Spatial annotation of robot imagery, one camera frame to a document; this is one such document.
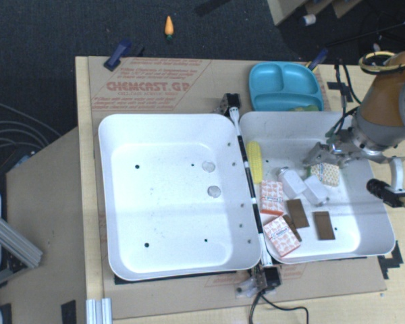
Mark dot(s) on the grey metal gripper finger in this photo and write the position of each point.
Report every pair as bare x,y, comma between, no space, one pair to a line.
315,154
344,160

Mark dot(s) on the green and yellow toy food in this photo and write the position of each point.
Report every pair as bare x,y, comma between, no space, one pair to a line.
303,108

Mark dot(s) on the white plastic tray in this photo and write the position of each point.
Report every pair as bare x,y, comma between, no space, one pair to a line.
354,214
172,201

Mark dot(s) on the blue divided plate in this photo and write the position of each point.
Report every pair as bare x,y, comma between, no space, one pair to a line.
280,83

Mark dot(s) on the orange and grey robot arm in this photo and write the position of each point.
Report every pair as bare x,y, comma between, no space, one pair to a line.
381,103

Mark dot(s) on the orange and white carton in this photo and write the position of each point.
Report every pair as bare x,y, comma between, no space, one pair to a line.
266,217
271,196
281,236

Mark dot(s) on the brown cardboard board red print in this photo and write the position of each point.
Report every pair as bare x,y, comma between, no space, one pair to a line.
148,86

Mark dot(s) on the black cylinder on white bracket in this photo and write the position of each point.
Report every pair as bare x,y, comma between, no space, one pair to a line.
388,191

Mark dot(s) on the orange patterned white packet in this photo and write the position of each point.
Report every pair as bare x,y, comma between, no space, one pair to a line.
327,175

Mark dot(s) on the yellow corn cob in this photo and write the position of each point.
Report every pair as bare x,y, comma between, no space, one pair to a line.
255,162

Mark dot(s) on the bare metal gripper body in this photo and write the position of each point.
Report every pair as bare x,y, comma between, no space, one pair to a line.
357,147

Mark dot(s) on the orange carrot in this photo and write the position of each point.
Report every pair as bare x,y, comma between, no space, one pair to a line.
169,27

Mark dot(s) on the thin black and white rod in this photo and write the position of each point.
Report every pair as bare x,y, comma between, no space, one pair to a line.
248,177

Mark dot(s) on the brown flat bar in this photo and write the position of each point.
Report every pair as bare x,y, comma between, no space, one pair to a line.
324,225
294,229
297,214

